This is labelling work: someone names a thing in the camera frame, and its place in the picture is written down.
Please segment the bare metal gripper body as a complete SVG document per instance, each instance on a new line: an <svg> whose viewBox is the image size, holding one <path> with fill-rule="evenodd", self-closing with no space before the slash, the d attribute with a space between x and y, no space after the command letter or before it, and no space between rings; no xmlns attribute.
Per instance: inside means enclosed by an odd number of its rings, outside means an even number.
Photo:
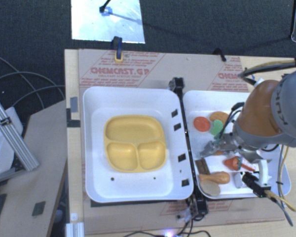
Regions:
<svg viewBox="0 0 296 237"><path fill-rule="evenodd" d="M214 153L239 153L250 163L256 163L262 159L258 148L247 145L237 134L224 133L214 137Z"/></svg>

